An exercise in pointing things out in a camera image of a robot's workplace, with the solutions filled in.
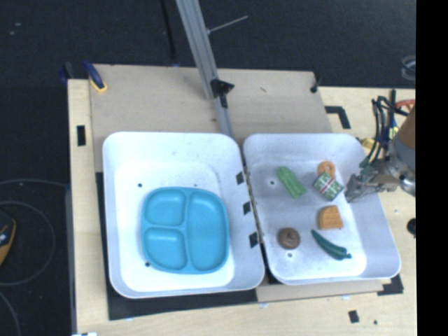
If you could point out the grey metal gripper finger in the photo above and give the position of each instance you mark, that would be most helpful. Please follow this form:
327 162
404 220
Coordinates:
357 181
351 194

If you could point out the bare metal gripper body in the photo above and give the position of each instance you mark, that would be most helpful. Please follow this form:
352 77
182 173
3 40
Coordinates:
385 181

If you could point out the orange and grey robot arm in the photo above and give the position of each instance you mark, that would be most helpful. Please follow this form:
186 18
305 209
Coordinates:
407 135

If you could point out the green and white can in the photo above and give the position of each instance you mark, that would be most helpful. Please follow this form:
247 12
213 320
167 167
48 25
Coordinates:
328 187

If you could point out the orange toy bread slice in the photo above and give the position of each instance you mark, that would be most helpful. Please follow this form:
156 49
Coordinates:
330 218

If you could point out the orange toy doughnut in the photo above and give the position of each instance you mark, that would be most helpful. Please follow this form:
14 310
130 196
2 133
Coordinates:
323 167

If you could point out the dark green toy pepper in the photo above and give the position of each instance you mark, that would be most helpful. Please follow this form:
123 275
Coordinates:
329 248

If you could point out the white plastic tray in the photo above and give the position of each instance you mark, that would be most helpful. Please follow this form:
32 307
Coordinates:
308 145
175 152

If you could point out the light green toy pickle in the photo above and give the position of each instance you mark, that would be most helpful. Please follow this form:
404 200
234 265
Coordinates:
291 183

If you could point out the blue divided plate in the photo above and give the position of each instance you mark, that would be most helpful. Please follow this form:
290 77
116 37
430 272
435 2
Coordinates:
196 229

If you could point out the brown cardboard board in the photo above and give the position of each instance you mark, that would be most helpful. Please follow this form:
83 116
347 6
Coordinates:
168 107

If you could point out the black cylinder on white bracket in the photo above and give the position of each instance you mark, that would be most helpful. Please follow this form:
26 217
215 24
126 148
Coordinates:
412 227

